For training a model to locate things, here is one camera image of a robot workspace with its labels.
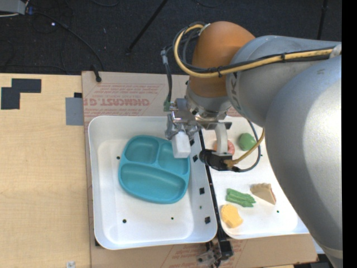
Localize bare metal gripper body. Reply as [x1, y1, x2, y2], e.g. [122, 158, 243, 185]
[166, 98, 229, 130]

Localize white rectangular block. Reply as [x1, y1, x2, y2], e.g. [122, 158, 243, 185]
[171, 131, 192, 159]

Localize orange doughnut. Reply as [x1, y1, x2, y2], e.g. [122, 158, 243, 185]
[213, 139, 236, 155]

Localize blue divided plate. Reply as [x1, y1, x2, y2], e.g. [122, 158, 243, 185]
[118, 135, 192, 205]

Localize brown cardboard board red print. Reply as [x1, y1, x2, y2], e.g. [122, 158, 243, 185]
[81, 70, 319, 268]

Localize green round toy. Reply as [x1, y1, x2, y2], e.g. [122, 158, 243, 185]
[238, 132, 258, 152]

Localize green toy beans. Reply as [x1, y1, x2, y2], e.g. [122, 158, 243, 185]
[225, 188, 257, 208]

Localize yellow biscuit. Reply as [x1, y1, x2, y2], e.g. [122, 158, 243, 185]
[220, 204, 244, 229]

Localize tan pie slice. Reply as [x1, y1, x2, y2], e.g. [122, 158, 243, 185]
[249, 182, 277, 206]

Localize white plastic tray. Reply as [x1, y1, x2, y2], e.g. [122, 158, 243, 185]
[88, 115, 218, 251]
[200, 116, 311, 240]

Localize black cylinder on white bracket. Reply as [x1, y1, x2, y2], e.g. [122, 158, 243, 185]
[199, 121, 234, 171]

